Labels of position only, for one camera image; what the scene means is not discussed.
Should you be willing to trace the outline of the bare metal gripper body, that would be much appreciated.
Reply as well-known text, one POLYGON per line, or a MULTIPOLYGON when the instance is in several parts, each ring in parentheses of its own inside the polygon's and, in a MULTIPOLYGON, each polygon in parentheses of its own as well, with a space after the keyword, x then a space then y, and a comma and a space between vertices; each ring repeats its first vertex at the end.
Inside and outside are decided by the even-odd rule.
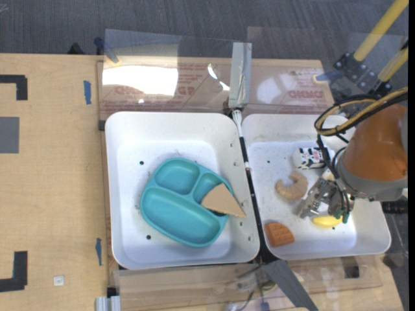
POLYGON ((354 208, 354 200, 346 192, 346 189, 339 186, 337 182, 329 182, 328 193, 328 214, 335 218, 348 218, 354 208))

